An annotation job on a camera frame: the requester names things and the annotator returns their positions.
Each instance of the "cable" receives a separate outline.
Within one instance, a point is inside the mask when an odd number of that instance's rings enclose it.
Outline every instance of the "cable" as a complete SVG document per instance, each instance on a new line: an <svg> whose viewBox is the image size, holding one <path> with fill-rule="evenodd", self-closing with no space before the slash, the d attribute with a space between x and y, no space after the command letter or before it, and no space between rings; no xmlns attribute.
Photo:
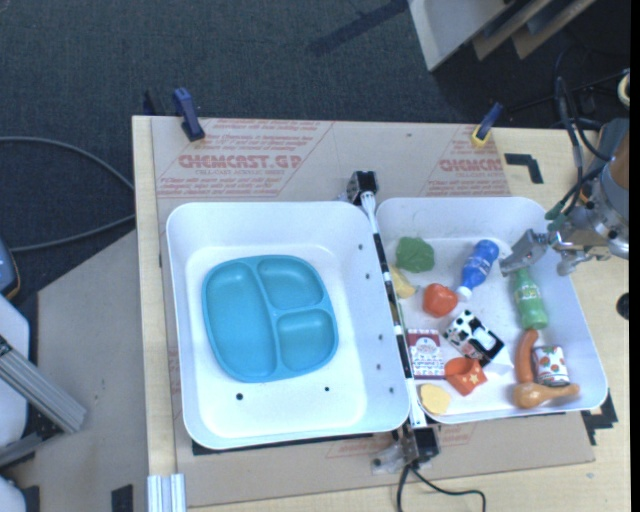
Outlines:
<svg viewBox="0 0 640 512"><path fill-rule="evenodd" d="M71 144L67 144L66 142L60 142L60 141L57 141L57 140L47 139L47 138L42 138L42 137L1 136L0 137L0 144L3 144L3 143L45 144L45 145L49 145L49 146L55 146L55 147L67 149L67 150L72 151L74 153L77 153L77 154L79 154L79 155L81 155L81 156L83 156L85 158L88 158L89 160L91 160L94 163L98 164L100 167L102 167L103 169L107 170L115 178L117 178L120 182L122 182L128 189L134 190L133 183L131 181L127 180L120 172L118 172L115 168L113 168L107 162L105 162L101 158L98 158L97 156L89 153L88 151L85 151L84 149L81 149L81 148L79 148L77 146L73 146ZM47 249L47 248L50 248L50 247L56 247L56 246L59 246L59 245L63 245L63 244L67 244L67 243L70 243L70 242L75 242L77 240L81 240L81 239L84 239L84 238L88 238L90 236L94 236L94 235L97 235L99 233L103 233L105 231L108 231L108 230L110 230L112 228L115 228L117 226L120 226L122 224L126 224L127 222L129 222L129 221L131 221L133 219L135 219L135 214L128 215L126 217L118 219L118 220L116 220L114 222L111 222L109 224L105 224L105 225L100 226L98 228L91 229L91 230L88 230L88 231L84 231L84 232L78 233L76 235L68 236L68 237L65 237L65 238L58 239L58 240L52 240L52 241L49 241L49 242L43 242L43 243L40 243L40 244L26 245L26 246L22 246L22 247L13 247L13 248L10 248L9 250L11 252L13 252L13 253L19 253L19 252L37 251L37 250L40 250L40 249Z"/></svg>
<svg viewBox="0 0 640 512"><path fill-rule="evenodd" d="M487 498L482 491L478 491L476 489L471 489L469 491L447 491L446 489L442 489L437 485L434 485L425 477L423 477L418 470L416 469L413 463L407 464L404 468L402 468L402 473L400 474L400 481L398 482L398 491L396 493L396 505L397 512L402 512L402 490L404 489L404 485L407 481L407 476L409 475L409 471L411 471L420 481L427 484L433 490L441 492L442 494L446 494L448 496L464 496L467 494L477 494L482 499L482 512L486 512L487 510Z"/></svg>

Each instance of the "tin can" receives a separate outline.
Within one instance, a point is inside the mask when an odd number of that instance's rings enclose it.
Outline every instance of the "tin can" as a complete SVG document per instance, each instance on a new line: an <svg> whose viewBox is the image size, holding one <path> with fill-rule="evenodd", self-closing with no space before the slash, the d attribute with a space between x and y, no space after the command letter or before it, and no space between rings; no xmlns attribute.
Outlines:
<svg viewBox="0 0 640 512"><path fill-rule="evenodd" d="M570 384L564 353L559 345L547 345L533 350L533 362L538 384L567 386Z"/></svg>

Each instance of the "gray surface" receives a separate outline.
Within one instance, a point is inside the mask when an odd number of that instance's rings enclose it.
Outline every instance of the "gray surface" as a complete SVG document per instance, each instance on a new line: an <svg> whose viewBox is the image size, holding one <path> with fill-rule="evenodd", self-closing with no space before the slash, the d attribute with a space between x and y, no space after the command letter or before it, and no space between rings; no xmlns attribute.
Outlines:
<svg viewBox="0 0 640 512"><path fill-rule="evenodd" d="M136 234L39 294L39 368L88 409L80 432L51 439L7 472L40 488L42 512L111 512L133 485L145 510L147 449Z"/></svg>

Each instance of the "black fabric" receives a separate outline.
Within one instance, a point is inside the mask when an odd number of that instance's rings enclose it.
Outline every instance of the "black fabric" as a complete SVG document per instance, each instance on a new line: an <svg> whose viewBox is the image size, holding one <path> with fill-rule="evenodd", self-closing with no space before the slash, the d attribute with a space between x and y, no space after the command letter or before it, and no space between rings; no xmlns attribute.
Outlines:
<svg viewBox="0 0 640 512"><path fill-rule="evenodd" d="M547 128L553 68L569 87L630 62L630 0L600 0L524 60L510 41L480 62L471 45L429 72L404 0L0 0L0 136L78 146L132 179L131 116L153 90L172 112L187 88L201 116L480 122ZM597 122L628 115L615 83L579 95ZM11 247L133 213L129 190L62 149L0 143L0 233ZM18 302L133 228L16 254Z"/></svg>

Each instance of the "blue bottle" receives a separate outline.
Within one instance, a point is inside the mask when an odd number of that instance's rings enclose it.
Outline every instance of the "blue bottle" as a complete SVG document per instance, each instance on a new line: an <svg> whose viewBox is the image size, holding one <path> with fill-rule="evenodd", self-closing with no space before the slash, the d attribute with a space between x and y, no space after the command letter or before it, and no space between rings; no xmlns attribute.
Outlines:
<svg viewBox="0 0 640 512"><path fill-rule="evenodd" d="M462 284L456 290L460 300L468 301L471 290L484 283L499 253L500 249L491 240L480 240L476 244L462 267Z"/></svg>

